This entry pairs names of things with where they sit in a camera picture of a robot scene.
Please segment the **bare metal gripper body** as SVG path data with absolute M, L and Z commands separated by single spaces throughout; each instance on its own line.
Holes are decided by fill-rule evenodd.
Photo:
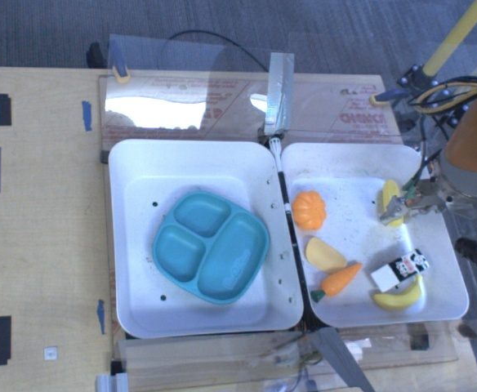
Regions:
M 419 211 L 449 211 L 468 219 L 477 219 L 477 194 L 469 194 L 451 185 L 441 177 L 418 182 L 406 194 L 408 208 Z

